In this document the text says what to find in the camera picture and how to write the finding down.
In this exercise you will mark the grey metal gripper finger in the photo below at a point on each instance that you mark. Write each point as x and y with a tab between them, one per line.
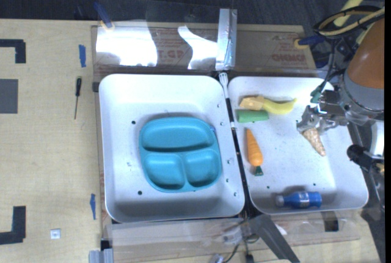
327	125
308	119

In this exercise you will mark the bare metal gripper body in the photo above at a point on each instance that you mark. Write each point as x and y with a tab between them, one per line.
333	104

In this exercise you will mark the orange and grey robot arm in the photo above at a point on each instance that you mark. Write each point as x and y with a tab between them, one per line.
368	66

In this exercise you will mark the yellow banana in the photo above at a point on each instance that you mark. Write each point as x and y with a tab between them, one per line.
279	107

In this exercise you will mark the white plastic tray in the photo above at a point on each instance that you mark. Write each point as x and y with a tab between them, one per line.
122	139
290	164

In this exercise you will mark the green cylinder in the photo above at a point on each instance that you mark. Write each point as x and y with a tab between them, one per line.
252	116

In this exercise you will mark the yellow cheese wedge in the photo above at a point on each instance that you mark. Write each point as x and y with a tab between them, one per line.
250	102

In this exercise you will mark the orange carrot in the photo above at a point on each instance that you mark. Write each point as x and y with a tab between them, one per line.
254	151

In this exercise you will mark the thin black and white rod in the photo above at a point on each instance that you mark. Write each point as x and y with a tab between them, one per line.
236	139

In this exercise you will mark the blue bottle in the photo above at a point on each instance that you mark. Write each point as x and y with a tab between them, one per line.
301	200

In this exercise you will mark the blue divided plate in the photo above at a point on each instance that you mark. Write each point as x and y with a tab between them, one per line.
180	154

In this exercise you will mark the black screwdriver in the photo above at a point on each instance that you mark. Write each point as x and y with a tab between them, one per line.
78	90

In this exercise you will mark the small white square tag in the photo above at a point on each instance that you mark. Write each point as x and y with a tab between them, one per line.
55	234

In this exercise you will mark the black cylinder on white bracket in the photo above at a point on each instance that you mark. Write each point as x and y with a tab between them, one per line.
360	156

